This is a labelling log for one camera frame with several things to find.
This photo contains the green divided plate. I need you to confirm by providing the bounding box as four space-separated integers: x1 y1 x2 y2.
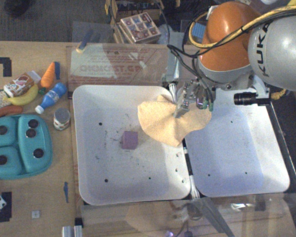
0 114 53 181

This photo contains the yellow banana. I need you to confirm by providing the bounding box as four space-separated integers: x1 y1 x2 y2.
2 84 39 106

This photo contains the small can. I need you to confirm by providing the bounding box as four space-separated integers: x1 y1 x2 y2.
53 107 71 131

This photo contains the thin black and white rod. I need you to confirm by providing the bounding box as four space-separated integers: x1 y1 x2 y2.
182 143 201 199

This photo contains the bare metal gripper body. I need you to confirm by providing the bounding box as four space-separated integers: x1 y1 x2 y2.
179 79 215 109

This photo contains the brown and white carton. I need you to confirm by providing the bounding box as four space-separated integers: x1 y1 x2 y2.
3 70 42 98

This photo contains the patterned box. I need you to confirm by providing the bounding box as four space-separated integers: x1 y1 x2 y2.
118 11 162 44

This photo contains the black cylinder on white bracket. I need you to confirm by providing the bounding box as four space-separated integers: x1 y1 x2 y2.
233 81 272 107

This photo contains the red sausage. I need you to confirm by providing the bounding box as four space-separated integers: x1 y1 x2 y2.
0 105 24 121

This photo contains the brown cardboard board red print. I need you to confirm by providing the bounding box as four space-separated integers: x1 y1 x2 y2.
66 42 293 228

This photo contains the yellow cloth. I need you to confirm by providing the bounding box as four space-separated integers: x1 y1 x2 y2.
137 94 213 148

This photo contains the purple cube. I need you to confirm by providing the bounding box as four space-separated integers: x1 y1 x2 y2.
120 130 139 150

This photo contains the orange carrot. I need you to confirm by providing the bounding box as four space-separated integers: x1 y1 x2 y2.
37 61 61 95

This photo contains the blue bottle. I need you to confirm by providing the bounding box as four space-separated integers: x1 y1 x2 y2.
35 82 68 115

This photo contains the white plastic tray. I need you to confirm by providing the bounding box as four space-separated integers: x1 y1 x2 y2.
72 84 192 206
184 87 291 198

